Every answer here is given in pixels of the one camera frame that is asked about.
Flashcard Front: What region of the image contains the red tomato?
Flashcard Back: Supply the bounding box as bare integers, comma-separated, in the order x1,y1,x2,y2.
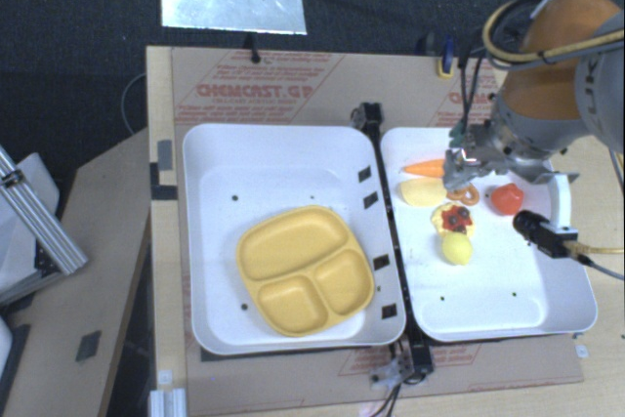
489,183,525,217

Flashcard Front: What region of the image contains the thin black rod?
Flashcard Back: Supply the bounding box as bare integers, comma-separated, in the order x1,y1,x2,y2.
366,124,425,348

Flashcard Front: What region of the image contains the yellow divided plate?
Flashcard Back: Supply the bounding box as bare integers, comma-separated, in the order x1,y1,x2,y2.
235,204,376,338

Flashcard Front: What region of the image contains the yellow lemon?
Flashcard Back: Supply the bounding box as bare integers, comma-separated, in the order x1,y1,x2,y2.
440,232,475,267

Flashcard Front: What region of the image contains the orange carrot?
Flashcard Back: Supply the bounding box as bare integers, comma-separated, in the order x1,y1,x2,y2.
401,157,448,179

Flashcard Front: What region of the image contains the pale yellow bread slice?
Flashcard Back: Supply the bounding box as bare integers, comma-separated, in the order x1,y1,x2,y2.
398,178,448,209

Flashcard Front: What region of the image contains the brown pretzel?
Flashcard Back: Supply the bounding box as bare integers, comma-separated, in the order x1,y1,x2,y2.
446,183,481,207

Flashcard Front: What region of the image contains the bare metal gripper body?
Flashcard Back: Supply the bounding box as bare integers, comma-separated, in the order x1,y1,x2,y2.
457,127,526,178

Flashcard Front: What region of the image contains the pizza slice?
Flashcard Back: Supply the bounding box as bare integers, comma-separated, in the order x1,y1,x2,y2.
430,202,476,238

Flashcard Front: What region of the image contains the brown cardboard board red print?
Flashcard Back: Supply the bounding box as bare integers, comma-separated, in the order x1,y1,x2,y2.
170,46,586,411

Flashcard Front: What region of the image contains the black cylinder on white bracket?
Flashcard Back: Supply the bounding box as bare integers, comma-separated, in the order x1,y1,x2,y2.
512,170,580,260

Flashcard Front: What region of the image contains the black block with thin wires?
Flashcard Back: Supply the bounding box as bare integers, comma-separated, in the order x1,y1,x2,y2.
350,101,385,132
407,339,436,383

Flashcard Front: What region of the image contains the white plastic tray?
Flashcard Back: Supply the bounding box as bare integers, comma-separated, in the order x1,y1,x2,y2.
379,126,600,343
182,122,407,356

